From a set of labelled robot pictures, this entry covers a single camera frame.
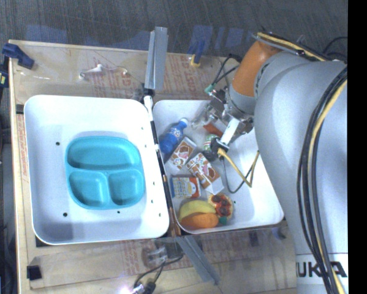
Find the carrot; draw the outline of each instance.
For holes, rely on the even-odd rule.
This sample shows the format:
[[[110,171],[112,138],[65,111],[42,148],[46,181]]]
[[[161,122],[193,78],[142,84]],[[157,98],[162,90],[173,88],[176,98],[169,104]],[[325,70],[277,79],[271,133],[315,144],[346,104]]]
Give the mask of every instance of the carrot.
[[[194,213],[181,220],[181,225],[192,228],[214,228],[219,223],[219,217],[214,213]]]

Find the blue bottle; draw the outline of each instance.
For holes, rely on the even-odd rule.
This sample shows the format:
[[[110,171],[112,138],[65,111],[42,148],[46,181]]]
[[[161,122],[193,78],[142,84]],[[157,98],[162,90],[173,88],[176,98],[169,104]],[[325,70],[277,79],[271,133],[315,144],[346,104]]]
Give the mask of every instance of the blue bottle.
[[[171,154],[183,139],[183,130],[187,128],[189,121],[185,118],[171,126],[167,133],[159,141],[160,150],[164,154]]]

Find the floor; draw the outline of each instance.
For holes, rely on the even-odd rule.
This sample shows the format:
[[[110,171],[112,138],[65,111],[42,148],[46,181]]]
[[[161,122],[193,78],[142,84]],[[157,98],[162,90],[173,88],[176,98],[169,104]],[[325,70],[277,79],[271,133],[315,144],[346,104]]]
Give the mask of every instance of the floor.
[[[346,60],[348,6],[348,0],[0,0],[0,64],[9,39],[147,50],[155,26],[168,28],[167,51],[174,53],[204,42],[205,55],[243,56],[254,42],[251,34],[265,30]],[[10,144],[7,89],[0,117]],[[7,178],[0,164],[3,256],[12,236],[12,211],[4,212]],[[0,260],[0,274],[4,267]]]

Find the teal plate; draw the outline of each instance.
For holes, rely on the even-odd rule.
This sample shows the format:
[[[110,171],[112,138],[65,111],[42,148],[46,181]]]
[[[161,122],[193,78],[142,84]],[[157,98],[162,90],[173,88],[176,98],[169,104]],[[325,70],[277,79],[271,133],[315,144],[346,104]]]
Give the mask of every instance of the teal plate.
[[[70,196],[87,209],[125,208],[145,193],[140,153],[120,137],[89,136],[66,148],[66,180]]]

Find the yellow banana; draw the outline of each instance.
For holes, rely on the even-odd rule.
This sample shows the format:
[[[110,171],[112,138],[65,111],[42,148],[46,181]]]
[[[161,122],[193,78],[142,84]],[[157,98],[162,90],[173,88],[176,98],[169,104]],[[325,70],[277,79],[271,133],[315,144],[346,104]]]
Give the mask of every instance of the yellow banana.
[[[181,221],[192,213],[216,213],[216,209],[207,201],[199,199],[189,200],[179,209],[178,220]]]

